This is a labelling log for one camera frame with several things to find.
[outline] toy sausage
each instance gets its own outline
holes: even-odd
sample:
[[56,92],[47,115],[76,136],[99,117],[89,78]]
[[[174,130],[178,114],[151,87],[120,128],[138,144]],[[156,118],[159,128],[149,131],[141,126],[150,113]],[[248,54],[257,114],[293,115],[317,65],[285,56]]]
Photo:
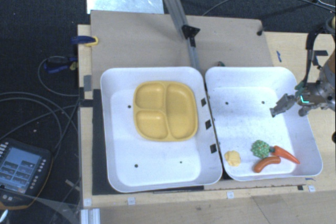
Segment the toy sausage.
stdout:
[[279,156],[272,156],[262,159],[259,163],[257,163],[253,171],[256,173],[260,173],[267,165],[269,164],[279,164],[281,162],[281,159]]

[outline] touchscreen display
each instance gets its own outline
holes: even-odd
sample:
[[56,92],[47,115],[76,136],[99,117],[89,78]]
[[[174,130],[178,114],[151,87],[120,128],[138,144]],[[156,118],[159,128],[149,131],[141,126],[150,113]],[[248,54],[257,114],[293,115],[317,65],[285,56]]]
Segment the touchscreen display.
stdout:
[[40,163],[41,157],[15,147],[8,148],[0,162],[0,185],[24,194]]

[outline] yellow plate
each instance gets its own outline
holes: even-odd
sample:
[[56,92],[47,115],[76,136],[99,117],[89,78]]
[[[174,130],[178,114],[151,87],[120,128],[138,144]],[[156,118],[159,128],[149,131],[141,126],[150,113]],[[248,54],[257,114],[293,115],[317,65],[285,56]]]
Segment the yellow plate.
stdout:
[[193,91],[174,81],[140,84],[133,99],[134,123],[138,133],[154,141],[183,141],[198,128]]

